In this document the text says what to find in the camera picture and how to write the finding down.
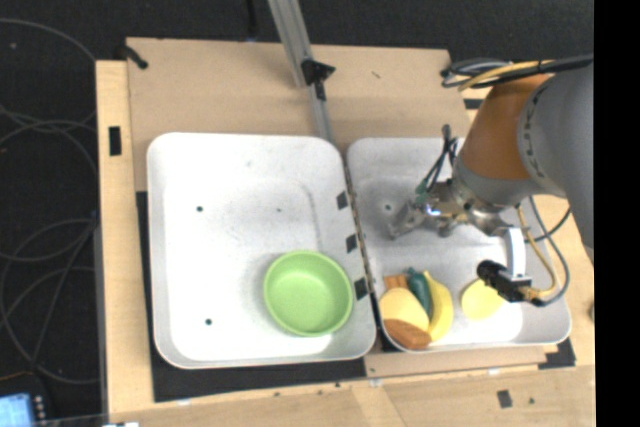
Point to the yellow toy lemon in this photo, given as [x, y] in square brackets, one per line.
[481, 301]

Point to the pale yellow toy food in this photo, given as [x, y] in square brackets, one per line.
[402, 309]

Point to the orange toy food piece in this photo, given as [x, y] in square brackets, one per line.
[395, 282]

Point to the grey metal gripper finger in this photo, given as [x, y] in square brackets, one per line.
[448, 227]
[406, 221]

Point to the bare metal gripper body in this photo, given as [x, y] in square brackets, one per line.
[450, 202]

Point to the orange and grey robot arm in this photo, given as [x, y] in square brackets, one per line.
[545, 130]

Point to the yellow banana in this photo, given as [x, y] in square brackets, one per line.
[442, 307]

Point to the brown flat board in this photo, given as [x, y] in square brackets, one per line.
[225, 85]

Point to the white plastic tray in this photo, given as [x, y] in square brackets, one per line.
[450, 250]
[225, 255]

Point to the brown toy bread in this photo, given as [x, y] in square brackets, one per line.
[410, 336]

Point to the green bowl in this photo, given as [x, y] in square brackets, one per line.
[307, 292]

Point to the black cylinder on white bracket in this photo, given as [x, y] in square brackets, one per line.
[515, 260]

